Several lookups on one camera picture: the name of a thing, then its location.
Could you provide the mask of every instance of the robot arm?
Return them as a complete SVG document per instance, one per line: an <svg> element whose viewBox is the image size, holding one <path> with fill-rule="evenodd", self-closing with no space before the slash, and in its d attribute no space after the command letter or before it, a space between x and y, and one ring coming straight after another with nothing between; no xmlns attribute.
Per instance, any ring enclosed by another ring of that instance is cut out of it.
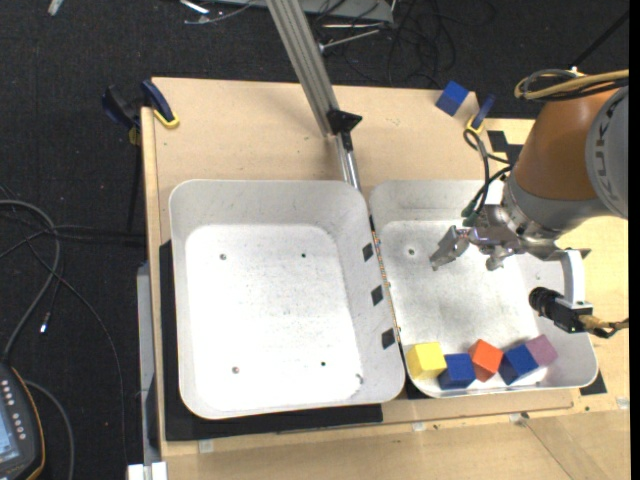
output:
<svg viewBox="0 0 640 480"><path fill-rule="evenodd" d="M593 317L584 301L582 258L589 250L563 250L556 240L592 217L628 218L628 119L628 85L546 103L500 204L484 205L465 221L471 227L452 226L430 257L432 268L455 260L470 244L488 256L488 270L514 254L561 261L565 294L536 289L532 307L567 332L614 329Z"/></svg>

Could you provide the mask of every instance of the block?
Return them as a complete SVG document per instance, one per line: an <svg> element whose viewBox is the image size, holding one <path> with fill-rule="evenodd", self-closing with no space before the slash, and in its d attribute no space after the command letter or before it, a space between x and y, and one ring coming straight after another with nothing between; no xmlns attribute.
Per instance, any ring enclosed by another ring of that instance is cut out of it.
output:
<svg viewBox="0 0 640 480"><path fill-rule="evenodd" d="M447 369L438 375L441 389L466 389L476 380L469 354L446 354L444 359Z"/></svg>
<svg viewBox="0 0 640 480"><path fill-rule="evenodd" d="M479 339L469 348L469 355L476 378L480 382L486 382L498 372L504 352Z"/></svg>
<svg viewBox="0 0 640 480"><path fill-rule="evenodd" d="M467 89L452 80L444 88L438 101L436 101L436 107L450 116L454 116L467 94L469 94Z"/></svg>
<svg viewBox="0 0 640 480"><path fill-rule="evenodd" d="M415 380L433 379L447 367L440 343L419 343L407 352L407 369Z"/></svg>
<svg viewBox="0 0 640 480"><path fill-rule="evenodd" d="M538 368L538 363L529 352L526 344L507 350L500 362L500 376L507 385L529 375Z"/></svg>
<svg viewBox="0 0 640 480"><path fill-rule="evenodd" d="M527 341L525 345L540 367L549 366L558 359L558 352L544 334Z"/></svg>

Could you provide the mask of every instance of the wooden table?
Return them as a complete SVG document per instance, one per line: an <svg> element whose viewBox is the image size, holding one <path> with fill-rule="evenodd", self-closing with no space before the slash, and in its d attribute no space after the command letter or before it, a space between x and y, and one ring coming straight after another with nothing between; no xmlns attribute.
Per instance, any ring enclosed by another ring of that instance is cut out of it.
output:
<svg viewBox="0 0 640 480"><path fill-rule="evenodd" d="M607 393L514 392L383 404L384 422L201 442L164 438L158 248L170 238L168 197L187 179L340 179L333 142L320 135L298 84L155 79L181 124L143 109L143 161L160 454L169 478L628 478L628 332L594 339ZM389 179L481 179L462 140L478 104L454 118L434 106L439 91L336 86L343 109L360 114L353 140L363 193ZM530 120L487 120L522 142ZM563 244L591 247L587 296L604 318L628 315L627 222L589 221ZM513 423L514 415L528 419Z"/></svg>

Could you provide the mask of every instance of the blue cube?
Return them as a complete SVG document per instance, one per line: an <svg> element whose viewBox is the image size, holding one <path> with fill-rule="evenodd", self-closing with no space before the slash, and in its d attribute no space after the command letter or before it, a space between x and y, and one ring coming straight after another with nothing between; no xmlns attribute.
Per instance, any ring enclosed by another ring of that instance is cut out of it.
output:
<svg viewBox="0 0 640 480"><path fill-rule="evenodd" d="M445 354L447 369L438 375L441 389L466 389L476 380L471 356L463 354Z"/></svg>
<svg viewBox="0 0 640 480"><path fill-rule="evenodd" d="M450 116L454 116L467 97L467 94L469 94L467 89L452 80L444 88L438 101L436 101L436 107Z"/></svg>
<svg viewBox="0 0 640 480"><path fill-rule="evenodd" d="M507 385L513 384L538 368L538 363L525 344L507 350L500 363L500 376Z"/></svg>

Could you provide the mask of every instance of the dark carpet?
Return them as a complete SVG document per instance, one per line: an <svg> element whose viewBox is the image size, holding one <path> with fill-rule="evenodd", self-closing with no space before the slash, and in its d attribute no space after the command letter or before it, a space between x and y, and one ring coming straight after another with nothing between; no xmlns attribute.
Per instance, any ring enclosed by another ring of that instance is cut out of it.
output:
<svg viewBox="0 0 640 480"><path fill-rule="evenodd" d="M184 20L198 16L174 0L65 0L54 17L47 14L50 1L0 0L0 183L58 225L126 230L135 148L102 111L108 85L134 98L149 76L296 80L264 9L189 26ZM334 84L438 88L455 80L480 99L494 94L493 116L532 118L540 107L516 100L515 84L539 69L566 68L628 8L629 0L401 0L399 28L336 47L327 69ZM320 26L347 20L310 21L324 40L353 32ZM600 73L628 66L627 21L579 68ZM27 246L3 252L39 225L24 212L0 212L3 348L47 276ZM144 232L141 198L134 232ZM64 241L62 277L104 328L68 287L55 290L54 282L20 335L12 364L66 408L77 444L74 478L122 479L127 462L142 461L136 271L146 253L113 234L86 236ZM52 261L49 238L34 238L33 246ZM47 438L42 478L66 478L62 418L46 398L34 397Z"/></svg>

